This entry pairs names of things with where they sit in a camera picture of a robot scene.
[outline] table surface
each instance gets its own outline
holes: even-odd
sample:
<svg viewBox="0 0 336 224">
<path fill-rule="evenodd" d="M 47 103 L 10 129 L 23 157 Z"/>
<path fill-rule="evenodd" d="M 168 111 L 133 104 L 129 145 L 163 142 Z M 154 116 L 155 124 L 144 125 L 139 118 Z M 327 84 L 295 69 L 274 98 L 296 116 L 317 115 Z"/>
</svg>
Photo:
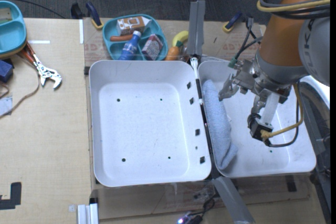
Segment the table surface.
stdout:
<svg viewBox="0 0 336 224">
<path fill-rule="evenodd" d="M 89 201 L 92 174 L 87 78 L 83 72 L 85 48 L 81 44 L 80 22 L 25 18 L 25 23 L 27 38 L 36 55 L 45 66 L 56 69 L 63 81 L 57 90 L 53 90 L 51 81 L 46 81 L 44 87 L 10 116 L 0 118 L 2 199 L 10 198 L 11 183 L 22 183 L 21 204 L 15 209 L 0 210 L 0 223 L 76 223 L 77 205 Z M 205 26 L 212 28 L 222 24 L 206 22 Z M 160 21 L 160 25 L 165 33 L 188 26 L 187 22 L 169 21 Z M 14 105 L 36 88 L 38 78 L 37 72 L 18 56 L 11 59 L 14 75 L 8 84 Z M 316 191 L 310 187 L 311 195 L 306 200 L 249 205 L 248 208 L 257 223 L 323 223 Z M 180 216 L 174 213 L 101 222 L 171 224 Z M 217 208 L 209 211 L 202 223 L 233 222 L 226 208 Z"/>
</svg>

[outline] folded cloth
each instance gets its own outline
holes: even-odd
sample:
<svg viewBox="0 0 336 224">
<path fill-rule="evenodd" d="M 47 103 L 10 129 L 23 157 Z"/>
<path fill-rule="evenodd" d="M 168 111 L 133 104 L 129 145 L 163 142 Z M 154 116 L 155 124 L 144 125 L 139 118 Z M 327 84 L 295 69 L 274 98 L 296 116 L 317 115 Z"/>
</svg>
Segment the folded cloth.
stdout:
<svg viewBox="0 0 336 224">
<path fill-rule="evenodd" d="M 218 91 L 212 80 L 204 82 L 202 92 L 215 162 L 218 169 L 223 170 L 236 156 L 238 148 L 231 143 L 231 125 L 224 104 L 218 99 Z"/>
</svg>

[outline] plastic tray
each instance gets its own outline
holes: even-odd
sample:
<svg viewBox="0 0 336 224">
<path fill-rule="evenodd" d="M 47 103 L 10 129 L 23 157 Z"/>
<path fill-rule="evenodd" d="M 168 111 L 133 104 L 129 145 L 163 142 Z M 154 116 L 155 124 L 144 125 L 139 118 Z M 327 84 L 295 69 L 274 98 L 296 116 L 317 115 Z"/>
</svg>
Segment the plastic tray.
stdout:
<svg viewBox="0 0 336 224">
<path fill-rule="evenodd" d="M 101 184 L 121 187 L 209 176 L 211 160 L 190 65 L 102 60 L 91 66 L 89 79 L 93 167 Z"/>
<path fill-rule="evenodd" d="M 0 59 L 19 52 L 27 38 L 20 9 L 9 1 L 0 1 L 0 9 L 2 8 L 9 8 L 12 20 L 0 24 Z"/>
<path fill-rule="evenodd" d="M 228 61 L 206 61 L 200 64 L 198 71 L 201 84 L 211 79 L 218 91 L 230 73 Z M 219 170 L 230 178 L 253 177 L 276 174 L 308 173 L 316 166 L 316 156 L 305 124 L 299 126 L 296 141 L 287 147 L 271 148 L 251 137 L 247 127 L 247 117 L 253 107 L 255 95 L 250 91 L 246 95 L 237 92 L 224 99 L 223 103 L 231 123 L 232 142 L 238 147 L 238 153 L 229 166 Z M 290 126 L 296 120 L 296 96 L 290 92 L 288 100 L 277 107 L 272 125 L 274 131 Z M 273 144 L 283 144 L 292 140 L 295 130 L 270 138 Z"/>
<path fill-rule="evenodd" d="M 167 45 L 166 38 L 164 37 L 161 27 L 157 23 L 157 21 L 153 17 L 146 15 L 146 14 L 133 14 L 133 15 L 121 16 L 121 17 L 111 19 L 105 23 L 103 27 L 103 39 L 104 39 L 105 45 L 107 47 L 107 50 L 111 58 L 113 60 L 117 60 L 119 56 L 121 55 L 121 51 L 126 43 L 126 41 L 114 41 L 114 42 L 110 41 L 111 36 L 118 35 L 117 29 L 116 29 L 117 20 L 122 19 L 122 18 L 135 17 L 135 16 L 146 17 L 148 19 L 151 19 L 152 22 L 150 23 L 149 27 L 144 31 L 144 33 L 142 33 L 142 36 L 138 44 L 138 52 L 135 55 L 133 60 L 146 60 L 141 50 L 144 47 L 147 39 L 149 38 L 151 34 L 156 34 L 163 44 L 163 48 L 161 49 L 156 61 L 163 60 L 166 57 L 167 52 L 168 52 L 168 45 Z"/>
</svg>

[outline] pliers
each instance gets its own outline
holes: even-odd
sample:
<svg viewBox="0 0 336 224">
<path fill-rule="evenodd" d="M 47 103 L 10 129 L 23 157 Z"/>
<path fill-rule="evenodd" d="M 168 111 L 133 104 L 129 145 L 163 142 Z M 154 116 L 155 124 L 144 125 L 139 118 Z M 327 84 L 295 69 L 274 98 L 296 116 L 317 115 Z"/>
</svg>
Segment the pliers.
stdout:
<svg viewBox="0 0 336 224">
<path fill-rule="evenodd" d="M 36 67 L 42 86 L 44 86 L 46 79 L 54 80 L 54 89 L 60 86 L 62 82 L 61 75 L 56 70 L 45 67 L 37 58 L 34 50 L 28 42 L 26 46 L 20 51 L 20 54 Z"/>
</svg>

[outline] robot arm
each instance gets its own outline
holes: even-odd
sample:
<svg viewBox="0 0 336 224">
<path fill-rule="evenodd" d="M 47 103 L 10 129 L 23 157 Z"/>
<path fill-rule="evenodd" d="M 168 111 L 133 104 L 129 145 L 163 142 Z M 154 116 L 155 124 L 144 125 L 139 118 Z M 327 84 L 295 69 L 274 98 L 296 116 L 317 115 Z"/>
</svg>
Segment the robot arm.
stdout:
<svg viewBox="0 0 336 224">
<path fill-rule="evenodd" d="M 298 95 L 297 83 L 307 75 L 330 85 L 330 0 L 282 0 L 279 5 L 259 0 L 257 7 L 272 13 L 260 48 L 251 61 L 236 57 L 230 62 L 237 73 L 224 83 L 218 97 L 229 98 L 238 87 L 241 93 L 254 93 L 254 106 L 247 119 L 250 133 L 271 146 L 268 138 L 288 130 L 272 133 L 271 122 L 277 105 L 287 100 L 292 86 Z M 302 121 L 301 113 L 297 125 Z"/>
</svg>

